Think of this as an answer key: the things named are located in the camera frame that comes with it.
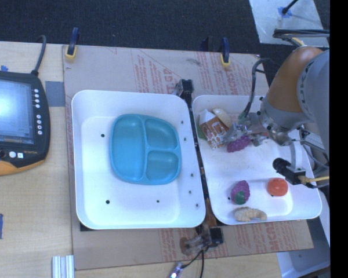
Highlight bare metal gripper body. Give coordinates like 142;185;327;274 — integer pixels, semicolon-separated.
241;112;293;147

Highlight beige bread roll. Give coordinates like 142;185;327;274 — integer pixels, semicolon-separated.
211;107;233;129

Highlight white plastic tray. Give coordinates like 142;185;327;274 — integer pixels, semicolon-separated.
191;94;323;226
71;89;206;231

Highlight green leafy toy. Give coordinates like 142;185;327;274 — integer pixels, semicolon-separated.
195;122;207;140

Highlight thin black and white rod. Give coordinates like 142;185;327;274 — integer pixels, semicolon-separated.
186;96;216;229

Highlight orange tomato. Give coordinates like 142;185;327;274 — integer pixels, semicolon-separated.
266;177;289;197

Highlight purple grapes with green leaf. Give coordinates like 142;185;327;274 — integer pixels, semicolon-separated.
230;180;251;206

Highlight beige croissant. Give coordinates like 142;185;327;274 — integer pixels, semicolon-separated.
234;206;268;223

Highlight blue divided plate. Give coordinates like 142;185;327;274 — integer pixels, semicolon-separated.
108;113;182;186

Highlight brown cardboard board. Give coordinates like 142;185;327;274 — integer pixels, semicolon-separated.
61;45;315;271

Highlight black cylinder on white bracket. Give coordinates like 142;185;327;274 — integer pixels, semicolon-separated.
272;141;308;186

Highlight black block with thin wires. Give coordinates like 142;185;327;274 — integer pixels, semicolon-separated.
173;79;195;98
180;226;224;256

